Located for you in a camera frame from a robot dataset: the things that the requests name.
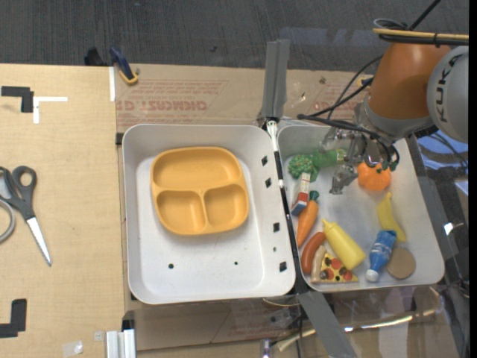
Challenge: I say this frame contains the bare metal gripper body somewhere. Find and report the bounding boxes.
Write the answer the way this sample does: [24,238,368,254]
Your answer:
[320,124,392,170]

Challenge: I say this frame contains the green bottle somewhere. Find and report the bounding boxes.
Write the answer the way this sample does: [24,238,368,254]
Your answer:
[311,148,348,169]

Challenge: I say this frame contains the orange pumpkin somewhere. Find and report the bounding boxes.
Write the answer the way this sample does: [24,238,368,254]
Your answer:
[356,160,393,192]

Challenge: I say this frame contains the white plastic tray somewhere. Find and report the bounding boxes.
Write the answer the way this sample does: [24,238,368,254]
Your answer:
[121,123,297,306]
[277,124,446,294]

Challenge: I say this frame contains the white and red carton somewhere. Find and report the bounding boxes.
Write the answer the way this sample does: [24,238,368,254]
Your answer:
[290,172,312,216]

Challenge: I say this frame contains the green broccoli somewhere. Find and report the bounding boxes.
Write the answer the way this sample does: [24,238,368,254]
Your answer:
[287,154,318,181]

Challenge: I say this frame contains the orange carrot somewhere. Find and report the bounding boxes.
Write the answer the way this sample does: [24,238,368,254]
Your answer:
[296,189,320,248]

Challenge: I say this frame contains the yellow banana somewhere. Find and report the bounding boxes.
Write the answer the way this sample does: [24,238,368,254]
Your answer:
[376,192,408,243]

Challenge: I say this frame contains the thin black and white rod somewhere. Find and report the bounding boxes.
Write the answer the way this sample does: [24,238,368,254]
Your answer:
[265,119,301,295]

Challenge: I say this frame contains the yellow bottle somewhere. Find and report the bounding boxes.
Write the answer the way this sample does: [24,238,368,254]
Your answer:
[321,218,367,271]

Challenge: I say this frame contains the red sausage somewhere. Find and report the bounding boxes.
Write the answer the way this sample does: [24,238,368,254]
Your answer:
[300,231,326,275]

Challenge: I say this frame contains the blue bottle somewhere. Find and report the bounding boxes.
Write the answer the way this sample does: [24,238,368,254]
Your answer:
[365,230,397,283]

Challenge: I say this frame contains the pizza slice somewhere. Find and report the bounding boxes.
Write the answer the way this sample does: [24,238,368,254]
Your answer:
[310,245,360,285]

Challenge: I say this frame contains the brown round biscuit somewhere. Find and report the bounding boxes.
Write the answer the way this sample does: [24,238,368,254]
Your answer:
[385,247,417,280]

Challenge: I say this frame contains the orange divided plate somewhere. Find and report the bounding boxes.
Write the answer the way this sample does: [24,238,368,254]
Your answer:
[150,146,250,236]

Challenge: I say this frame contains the brown cardboard board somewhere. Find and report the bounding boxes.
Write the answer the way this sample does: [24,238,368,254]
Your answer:
[113,63,463,358]

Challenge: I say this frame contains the grey handled scissors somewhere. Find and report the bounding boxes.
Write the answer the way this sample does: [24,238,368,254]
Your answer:
[0,165,53,268]

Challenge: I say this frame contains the grey ring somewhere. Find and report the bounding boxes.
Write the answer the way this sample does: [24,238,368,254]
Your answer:
[0,198,16,244]

